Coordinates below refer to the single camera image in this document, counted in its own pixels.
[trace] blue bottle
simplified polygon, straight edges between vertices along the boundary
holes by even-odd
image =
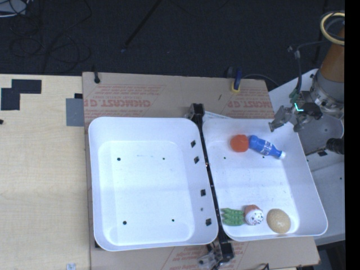
[[[279,159],[285,158],[285,152],[276,149],[273,144],[255,135],[249,136],[249,148],[263,155],[272,155]]]

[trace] beige round object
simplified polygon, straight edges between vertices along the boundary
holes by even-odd
[[[266,221],[271,230],[279,234],[286,233],[291,226],[290,217],[281,209],[271,209],[267,214]]]

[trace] teal light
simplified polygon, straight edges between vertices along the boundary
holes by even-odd
[[[299,109],[296,103],[294,103],[294,105],[297,111],[304,111],[304,109]]]

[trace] yellow cable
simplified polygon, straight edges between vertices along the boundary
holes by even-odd
[[[332,12],[332,13],[329,13],[329,14],[325,15],[325,16],[321,19],[321,22],[320,22],[320,30],[321,30],[321,33],[322,33],[322,34],[325,36],[325,38],[328,39],[330,42],[335,43],[335,44],[339,44],[339,45],[342,45],[342,46],[345,46],[345,41],[341,41],[341,40],[335,39],[334,37],[330,36],[330,35],[328,34],[328,32],[325,30],[324,23],[325,23],[325,21],[326,21],[330,16],[341,16],[341,17],[344,17],[344,18],[345,18],[345,13],[342,13],[342,12]]]

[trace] white tray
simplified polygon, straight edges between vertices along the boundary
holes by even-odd
[[[89,126],[94,236],[108,251],[208,244],[217,217],[199,130],[185,118]]]
[[[326,232],[327,219],[300,139],[293,126],[270,131],[267,119],[213,118],[204,122],[203,132],[219,208],[243,210],[259,206],[266,217],[273,208],[285,211],[291,220],[286,234],[273,232],[267,222],[250,226],[223,225],[236,241],[291,236],[317,236]],[[256,135],[286,152],[279,160],[255,150],[234,152],[230,139],[237,135]]]

